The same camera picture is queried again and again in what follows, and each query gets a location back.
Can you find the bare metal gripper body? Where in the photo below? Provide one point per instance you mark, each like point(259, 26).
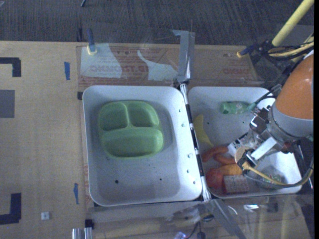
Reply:
point(261, 123)

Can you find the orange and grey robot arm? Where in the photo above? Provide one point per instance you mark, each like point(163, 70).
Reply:
point(296, 98)

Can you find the tan round biscuit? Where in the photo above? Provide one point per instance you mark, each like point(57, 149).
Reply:
point(239, 154)

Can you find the white plastic tray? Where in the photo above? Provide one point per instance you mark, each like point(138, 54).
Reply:
point(139, 178)
point(224, 128)

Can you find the orange sausage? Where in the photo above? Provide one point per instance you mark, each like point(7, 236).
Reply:
point(224, 159)

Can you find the orange bread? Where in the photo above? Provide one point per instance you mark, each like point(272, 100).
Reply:
point(233, 169)

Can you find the orange carrot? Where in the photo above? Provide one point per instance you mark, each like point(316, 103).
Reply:
point(211, 153)

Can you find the yellow banana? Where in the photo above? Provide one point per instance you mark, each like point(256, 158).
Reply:
point(201, 131)

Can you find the red tomato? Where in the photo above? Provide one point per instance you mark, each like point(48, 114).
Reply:
point(214, 178)

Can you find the brown cardboard board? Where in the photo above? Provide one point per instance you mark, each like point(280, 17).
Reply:
point(214, 61)

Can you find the green divided plate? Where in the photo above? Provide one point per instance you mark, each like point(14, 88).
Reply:
point(132, 141)

